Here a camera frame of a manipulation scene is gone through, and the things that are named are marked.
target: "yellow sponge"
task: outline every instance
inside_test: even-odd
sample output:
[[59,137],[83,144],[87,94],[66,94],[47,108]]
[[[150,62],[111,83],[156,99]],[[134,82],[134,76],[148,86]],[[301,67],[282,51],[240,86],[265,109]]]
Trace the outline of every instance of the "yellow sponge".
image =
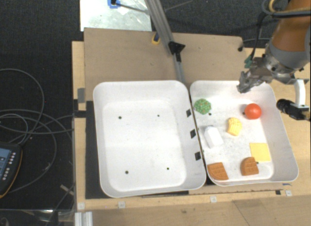
[[249,147],[256,162],[271,161],[267,143],[249,143]]
[[229,127],[227,132],[231,135],[238,136],[242,129],[242,123],[240,122],[240,120],[232,117],[228,120],[228,123]]

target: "yellow square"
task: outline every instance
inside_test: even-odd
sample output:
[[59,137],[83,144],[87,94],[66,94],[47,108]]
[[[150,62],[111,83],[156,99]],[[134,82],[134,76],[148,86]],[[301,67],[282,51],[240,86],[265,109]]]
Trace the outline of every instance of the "yellow square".
[[256,162],[271,161],[267,143],[249,143],[249,147]]

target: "white tray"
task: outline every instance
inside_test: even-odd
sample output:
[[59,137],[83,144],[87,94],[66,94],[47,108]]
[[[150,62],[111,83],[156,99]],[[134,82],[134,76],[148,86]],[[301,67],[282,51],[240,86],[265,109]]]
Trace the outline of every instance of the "white tray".
[[100,183],[108,196],[191,190],[205,183],[189,94],[182,83],[101,83],[93,99]]
[[[220,186],[295,180],[298,166],[276,108],[272,88],[262,84],[246,94],[240,94],[236,88],[238,84],[235,81],[197,81],[190,87],[193,104],[201,98],[211,103],[211,115],[194,112],[206,164],[222,162],[229,177],[220,181],[208,174],[209,178]],[[250,103],[256,103],[262,109],[262,116],[257,120],[249,120],[242,114]],[[236,117],[242,123],[243,128],[237,137],[226,132],[230,117]],[[204,137],[204,129],[208,125],[218,128],[223,145],[208,147]],[[244,158],[251,156],[249,143],[267,143],[271,162],[260,162],[259,174],[242,176],[240,164]]]

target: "black floor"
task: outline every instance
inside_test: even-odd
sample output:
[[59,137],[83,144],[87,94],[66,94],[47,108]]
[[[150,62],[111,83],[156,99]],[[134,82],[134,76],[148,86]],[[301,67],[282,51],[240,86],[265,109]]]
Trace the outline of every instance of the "black floor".
[[[164,8],[169,8],[189,0],[161,1]],[[173,32],[237,35],[249,39],[255,36],[262,1],[193,0],[169,10],[167,18]],[[73,113],[71,42],[83,40],[79,17],[79,0],[0,0],[0,69],[15,68],[30,73],[44,90],[44,113],[54,118]],[[275,24],[267,20],[261,36],[270,37]],[[41,108],[38,87],[20,72],[0,72],[0,92],[0,116],[7,113],[2,111],[5,109],[39,111]],[[36,119],[37,115],[23,116]],[[18,119],[0,121],[19,130],[24,127]],[[71,128],[71,118],[62,123]],[[62,130],[55,124],[50,126],[53,131]],[[16,134],[0,129],[0,141],[8,141],[13,136]],[[72,150],[68,135],[55,137],[57,155],[51,169],[32,185],[0,199],[0,209],[50,209],[59,203],[65,195],[60,186],[70,187],[73,182]],[[13,190],[44,172],[53,158],[53,148],[51,136],[33,136],[28,140]],[[69,208],[71,203],[72,196],[68,195],[60,209]]]

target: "black clamp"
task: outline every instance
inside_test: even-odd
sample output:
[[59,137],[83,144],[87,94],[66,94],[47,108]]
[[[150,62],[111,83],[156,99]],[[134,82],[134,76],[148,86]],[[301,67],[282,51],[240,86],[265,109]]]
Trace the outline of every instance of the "black clamp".
[[180,52],[185,48],[185,45],[171,41],[169,42],[169,48],[172,55],[176,54],[177,62],[181,63]]

